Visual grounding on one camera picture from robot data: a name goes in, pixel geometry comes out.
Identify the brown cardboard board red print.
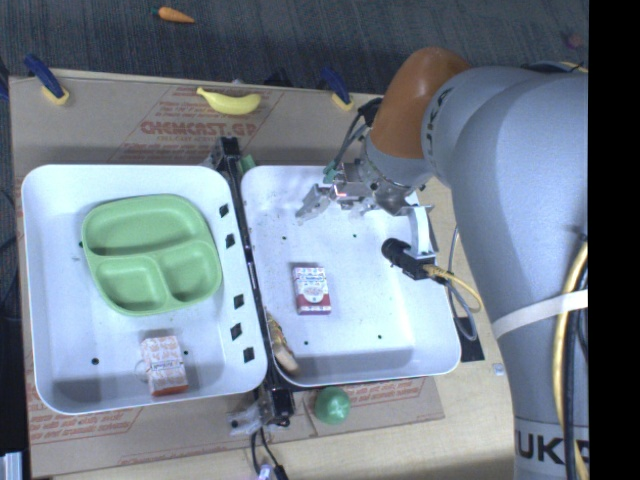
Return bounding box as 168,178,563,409
8,67,446,479

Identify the green round toy fruit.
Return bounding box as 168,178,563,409
313,386,352,426

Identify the black cylinder on white bracket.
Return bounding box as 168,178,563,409
380,203,441,282

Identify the orange and white carton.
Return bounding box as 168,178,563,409
138,335,191,398

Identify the green divided plate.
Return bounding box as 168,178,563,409
80,193,224,318

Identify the black block with thin wires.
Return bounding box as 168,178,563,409
259,387,294,427
218,136,244,170

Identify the thin black and white rod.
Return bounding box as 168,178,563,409
227,160,281,394

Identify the white plastic tray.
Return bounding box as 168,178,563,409
239,164,462,389
20,163,272,416

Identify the red and white carton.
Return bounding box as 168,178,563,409
291,265,334,317

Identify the orange carrot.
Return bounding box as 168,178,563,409
150,6,196,25

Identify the tan toy bread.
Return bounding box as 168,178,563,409
264,310,301,374

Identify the yellow banana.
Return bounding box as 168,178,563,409
195,86,263,116

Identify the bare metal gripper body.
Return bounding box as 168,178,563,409
327,159,420,218

